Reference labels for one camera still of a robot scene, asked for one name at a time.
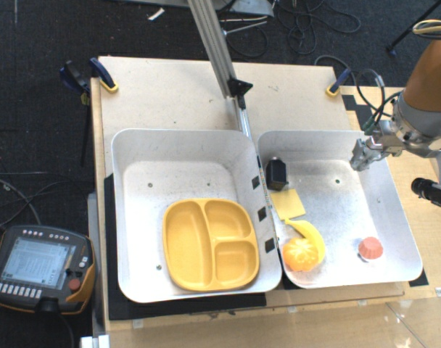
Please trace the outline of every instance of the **yellow plate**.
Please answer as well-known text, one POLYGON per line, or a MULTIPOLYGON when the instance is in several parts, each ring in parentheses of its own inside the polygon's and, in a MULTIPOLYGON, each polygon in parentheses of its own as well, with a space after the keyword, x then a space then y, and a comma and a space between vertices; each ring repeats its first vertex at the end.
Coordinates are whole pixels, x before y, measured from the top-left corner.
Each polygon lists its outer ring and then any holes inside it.
POLYGON ((247 211, 227 199, 186 199, 162 224, 170 277, 194 291, 237 289, 259 271, 255 229, 247 211))

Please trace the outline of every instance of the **red round object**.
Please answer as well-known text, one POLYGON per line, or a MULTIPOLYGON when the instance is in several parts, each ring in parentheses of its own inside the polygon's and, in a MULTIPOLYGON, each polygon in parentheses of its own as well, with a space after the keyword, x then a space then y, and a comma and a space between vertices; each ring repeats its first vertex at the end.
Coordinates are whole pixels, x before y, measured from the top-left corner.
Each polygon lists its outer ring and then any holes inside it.
POLYGON ((69 281, 68 286, 71 292, 75 293, 77 290, 81 288, 81 280, 79 280, 78 278, 73 278, 72 280, 69 281))
POLYGON ((359 254, 367 260, 377 259, 383 254, 383 246, 375 237, 366 237, 359 243, 359 254))

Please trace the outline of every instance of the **control button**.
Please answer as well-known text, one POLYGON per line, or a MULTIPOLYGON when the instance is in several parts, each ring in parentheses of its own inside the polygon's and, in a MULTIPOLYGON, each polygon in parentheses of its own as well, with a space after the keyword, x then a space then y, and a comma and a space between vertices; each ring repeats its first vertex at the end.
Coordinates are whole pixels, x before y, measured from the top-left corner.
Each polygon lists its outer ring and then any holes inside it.
POLYGON ((68 286, 71 292, 75 293, 77 290, 81 288, 81 280, 79 280, 78 278, 73 278, 72 280, 69 281, 68 286))

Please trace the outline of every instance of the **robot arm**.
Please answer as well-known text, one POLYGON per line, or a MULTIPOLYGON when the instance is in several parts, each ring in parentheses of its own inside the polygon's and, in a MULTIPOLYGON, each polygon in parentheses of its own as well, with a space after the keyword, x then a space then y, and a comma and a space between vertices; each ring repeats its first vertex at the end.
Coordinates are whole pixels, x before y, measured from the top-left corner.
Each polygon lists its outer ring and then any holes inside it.
MULTIPOLYGON (((405 89, 392 103, 392 119, 380 120, 373 129, 366 131, 365 141, 356 141, 351 167, 362 171, 374 161, 401 155, 403 150, 423 158, 434 158, 438 163, 439 182, 433 183, 431 191, 435 192, 435 199, 430 201, 441 206, 437 192, 441 191, 441 151, 430 149, 430 144, 441 138, 441 40, 428 45, 405 89)), ((426 184, 413 182, 413 191, 428 199, 425 188, 426 184)))

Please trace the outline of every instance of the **black bracket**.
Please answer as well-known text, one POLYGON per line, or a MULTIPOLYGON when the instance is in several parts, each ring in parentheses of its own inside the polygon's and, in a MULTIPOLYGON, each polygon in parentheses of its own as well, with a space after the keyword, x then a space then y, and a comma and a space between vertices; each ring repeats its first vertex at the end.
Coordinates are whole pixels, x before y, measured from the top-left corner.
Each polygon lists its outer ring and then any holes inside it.
POLYGON ((231 95, 237 97, 238 107, 241 109, 247 108, 243 96, 252 88, 252 84, 236 78, 231 78, 227 81, 227 86, 231 95))

